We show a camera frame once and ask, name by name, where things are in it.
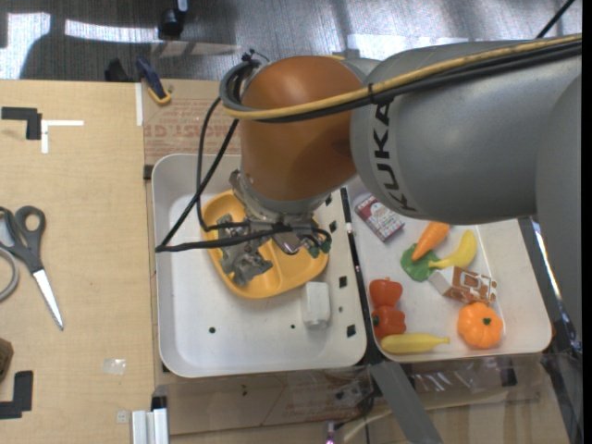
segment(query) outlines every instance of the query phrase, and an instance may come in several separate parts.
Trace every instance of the black scissor handle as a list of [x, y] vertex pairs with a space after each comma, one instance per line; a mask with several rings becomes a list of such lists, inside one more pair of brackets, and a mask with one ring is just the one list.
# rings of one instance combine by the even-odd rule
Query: black scissor handle
[[[30, 216], [37, 217], [37, 227], [27, 227], [27, 219]], [[45, 214], [42, 210], [32, 205], [24, 205], [15, 213], [15, 222], [18, 230], [27, 242], [29, 250], [37, 257], [40, 257], [41, 236], [45, 230]]]
[[[0, 207], [0, 218], [4, 217], [8, 234], [12, 240], [11, 244], [0, 241], [0, 246], [20, 258], [27, 264], [29, 271], [34, 273], [43, 268], [39, 257], [39, 246], [41, 243], [41, 232], [45, 227], [45, 215], [39, 209], [29, 206], [23, 207], [18, 211], [22, 211], [18, 217], [20, 219], [19, 222], [9, 209]], [[31, 214], [39, 217], [39, 225], [33, 230], [28, 229], [25, 224], [27, 217]]]

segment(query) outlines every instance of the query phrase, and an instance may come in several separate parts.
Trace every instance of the scissors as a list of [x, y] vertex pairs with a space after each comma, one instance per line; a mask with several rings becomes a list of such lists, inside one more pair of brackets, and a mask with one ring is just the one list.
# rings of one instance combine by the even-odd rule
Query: scissors
[[[39, 223], [36, 228], [27, 227], [27, 218], [29, 216], [37, 217]], [[5, 207], [0, 207], [0, 220], [2, 217], [6, 222], [6, 229], [11, 242], [7, 244], [6, 241], [0, 240], [0, 247], [22, 260], [29, 268], [57, 326], [60, 330], [64, 330], [64, 322], [57, 308], [56, 296], [54, 296], [52, 287], [49, 284], [49, 278], [45, 273], [39, 253], [41, 236], [45, 230], [45, 214], [37, 207], [25, 205], [15, 214]]]

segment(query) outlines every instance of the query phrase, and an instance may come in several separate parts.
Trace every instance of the toy carrot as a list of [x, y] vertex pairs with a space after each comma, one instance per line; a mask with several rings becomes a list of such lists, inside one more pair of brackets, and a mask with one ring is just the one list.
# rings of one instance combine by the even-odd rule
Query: toy carrot
[[448, 232], [450, 231], [450, 225], [444, 222], [430, 222], [422, 233], [421, 237], [417, 241], [415, 250], [411, 255], [411, 259], [416, 262], [427, 252], [432, 250], [436, 245], [443, 241]]

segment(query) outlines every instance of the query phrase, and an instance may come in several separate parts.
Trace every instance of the small box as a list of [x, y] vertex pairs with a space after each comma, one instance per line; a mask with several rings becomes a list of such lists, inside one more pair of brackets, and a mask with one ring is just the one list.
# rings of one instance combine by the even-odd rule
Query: small box
[[497, 295], [498, 283], [495, 280], [459, 266], [437, 270], [428, 280], [442, 296], [467, 304], [479, 301], [489, 306]]
[[373, 195], [357, 204], [354, 210], [382, 241], [405, 225], [396, 212], [388, 209]]

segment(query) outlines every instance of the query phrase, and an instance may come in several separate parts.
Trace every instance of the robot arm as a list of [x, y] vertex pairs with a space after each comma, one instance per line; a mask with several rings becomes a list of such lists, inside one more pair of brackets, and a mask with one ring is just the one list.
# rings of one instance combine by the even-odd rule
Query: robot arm
[[581, 331], [581, 72], [581, 35], [382, 62], [294, 57], [259, 68], [244, 90], [233, 70], [220, 93], [240, 118], [234, 191], [254, 224], [294, 226], [275, 239], [285, 253], [307, 245], [315, 208], [356, 173], [409, 217], [538, 216]]

